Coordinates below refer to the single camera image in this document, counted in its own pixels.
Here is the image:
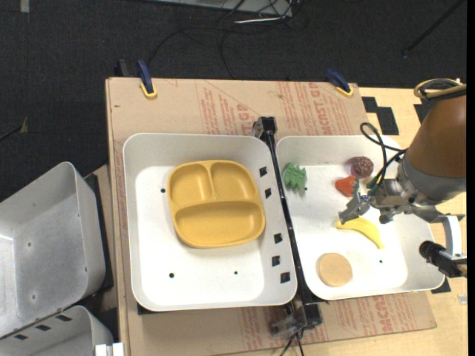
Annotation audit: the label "white plastic tray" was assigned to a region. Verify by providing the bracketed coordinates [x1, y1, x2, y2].
[275, 134, 446, 302]
[0, 305, 114, 356]
[122, 132, 299, 313]
[0, 161, 108, 339]

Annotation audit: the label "purple grapes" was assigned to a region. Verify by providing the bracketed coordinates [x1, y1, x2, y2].
[350, 156, 375, 179]

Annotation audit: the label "tan round biscuit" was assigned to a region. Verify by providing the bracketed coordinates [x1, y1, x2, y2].
[315, 252, 354, 288]

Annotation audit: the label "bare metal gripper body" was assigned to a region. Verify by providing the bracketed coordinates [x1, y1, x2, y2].
[369, 178, 421, 214]

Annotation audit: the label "brown cardboard board red print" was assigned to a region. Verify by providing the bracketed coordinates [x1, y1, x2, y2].
[105, 76, 438, 356]

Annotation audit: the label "green broccoli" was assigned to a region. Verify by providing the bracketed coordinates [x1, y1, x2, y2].
[282, 162, 308, 193]

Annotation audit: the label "red strawberry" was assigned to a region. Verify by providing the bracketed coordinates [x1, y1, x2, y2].
[334, 175, 361, 199]

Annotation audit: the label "yellow banana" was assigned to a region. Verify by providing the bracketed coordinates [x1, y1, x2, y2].
[335, 216, 386, 251]

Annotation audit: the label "thin black rod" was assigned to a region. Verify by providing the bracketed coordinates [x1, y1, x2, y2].
[263, 133, 316, 306]

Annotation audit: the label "black cylinder on white bracket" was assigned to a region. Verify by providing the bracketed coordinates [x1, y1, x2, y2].
[419, 214, 467, 279]

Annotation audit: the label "black block with thin wires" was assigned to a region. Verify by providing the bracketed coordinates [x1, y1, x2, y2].
[252, 116, 278, 140]
[269, 301, 323, 336]

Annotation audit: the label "yellow divided plate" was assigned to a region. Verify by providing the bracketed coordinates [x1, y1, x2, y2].
[166, 159, 267, 249]

